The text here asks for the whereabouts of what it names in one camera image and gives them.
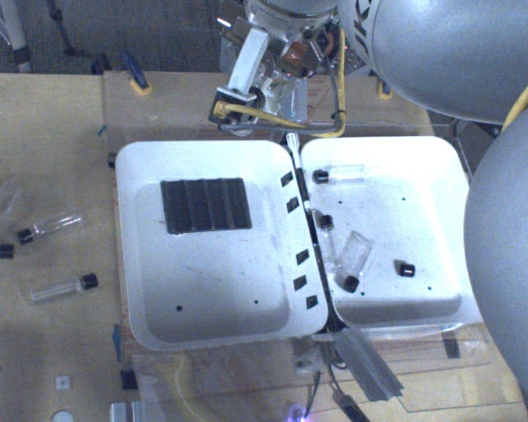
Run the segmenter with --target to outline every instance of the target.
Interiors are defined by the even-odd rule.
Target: white round object
[[[53,416],[51,422],[74,422],[74,418],[68,411],[59,411]]]

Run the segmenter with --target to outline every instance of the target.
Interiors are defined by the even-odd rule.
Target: dark floor
[[[214,0],[55,0],[72,45],[84,57],[63,53],[62,38],[45,0],[16,0],[35,73],[90,74],[96,55],[120,69],[127,49],[145,70],[217,72],[220,39]],[[16,72],[0,37],[0,72]],[[459,136],[452,119],[431,114],[437,135],[449,140],[474,171],[494,137],[469,123]]]

